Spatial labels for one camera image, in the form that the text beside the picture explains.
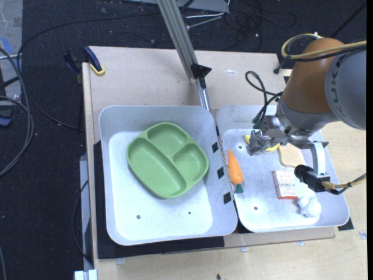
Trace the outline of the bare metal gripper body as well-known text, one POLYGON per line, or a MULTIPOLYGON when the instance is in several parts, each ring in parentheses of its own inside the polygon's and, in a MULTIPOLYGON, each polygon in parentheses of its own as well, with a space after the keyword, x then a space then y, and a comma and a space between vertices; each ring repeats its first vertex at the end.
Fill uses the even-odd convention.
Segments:
POLYGON ((272 147, 277 144, 285 145, 287 137, 280 127, 280 121, 275 115, 266 115, 261 122, 259 136, 271 137, 272 147))

